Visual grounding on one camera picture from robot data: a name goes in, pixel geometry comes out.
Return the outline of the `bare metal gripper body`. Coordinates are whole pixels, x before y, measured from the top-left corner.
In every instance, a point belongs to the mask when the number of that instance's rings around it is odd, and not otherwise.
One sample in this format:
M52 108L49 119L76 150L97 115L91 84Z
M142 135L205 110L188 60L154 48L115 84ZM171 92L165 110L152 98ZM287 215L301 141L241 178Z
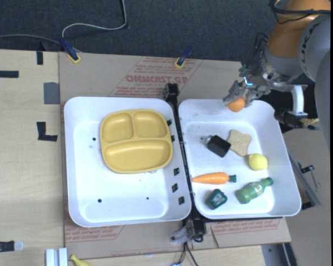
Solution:
M269 64L246 65L239 69L243 86L253 94L268 94L271 90L290 92L293 89L293 77L280 74Z

